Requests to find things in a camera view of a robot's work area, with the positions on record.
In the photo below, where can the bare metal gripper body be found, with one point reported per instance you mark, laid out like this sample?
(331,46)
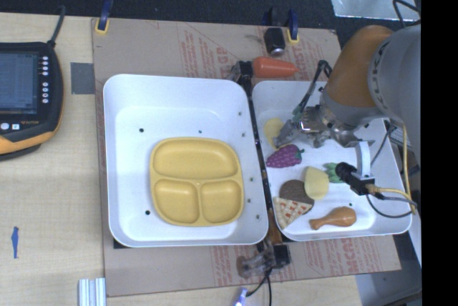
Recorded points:
(315,122)

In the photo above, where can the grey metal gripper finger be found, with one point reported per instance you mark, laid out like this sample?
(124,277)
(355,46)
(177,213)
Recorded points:
(321,140)
(286,134)

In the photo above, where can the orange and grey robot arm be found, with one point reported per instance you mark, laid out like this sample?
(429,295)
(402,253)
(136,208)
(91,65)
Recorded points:
(358,72)

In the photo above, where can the yellow potato chip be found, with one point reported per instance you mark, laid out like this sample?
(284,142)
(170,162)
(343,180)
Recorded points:
(272,129)

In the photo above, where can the purple grapes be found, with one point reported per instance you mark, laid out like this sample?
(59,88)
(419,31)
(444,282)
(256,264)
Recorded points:
(282,157)

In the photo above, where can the yellow toy with green leaves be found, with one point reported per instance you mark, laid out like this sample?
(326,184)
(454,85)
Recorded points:
(316,184)

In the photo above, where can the brown biscuit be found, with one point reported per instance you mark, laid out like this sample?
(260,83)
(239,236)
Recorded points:
(293,190)

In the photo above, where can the orange carrot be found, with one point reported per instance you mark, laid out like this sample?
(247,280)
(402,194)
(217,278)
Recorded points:
(273,67)

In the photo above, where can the slice of pizza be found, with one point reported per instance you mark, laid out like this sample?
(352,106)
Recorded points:
(286,213)

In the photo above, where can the orange chicken drumstick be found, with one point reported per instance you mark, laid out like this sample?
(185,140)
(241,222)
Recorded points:
(340,217)

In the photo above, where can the black can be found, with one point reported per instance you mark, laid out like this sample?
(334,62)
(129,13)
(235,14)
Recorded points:
(275,40)

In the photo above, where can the white plastic tray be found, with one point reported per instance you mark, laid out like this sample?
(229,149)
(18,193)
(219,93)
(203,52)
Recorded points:
(358,226)
(179,108)

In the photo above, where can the yellow divided plate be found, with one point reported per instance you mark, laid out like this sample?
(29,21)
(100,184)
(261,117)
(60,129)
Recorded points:
(195,158)

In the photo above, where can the brown cardboard board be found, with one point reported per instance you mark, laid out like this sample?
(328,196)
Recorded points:
(150,47)

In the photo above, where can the black cylinder on white bracket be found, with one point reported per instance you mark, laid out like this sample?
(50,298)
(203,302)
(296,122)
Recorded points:
(352,176)

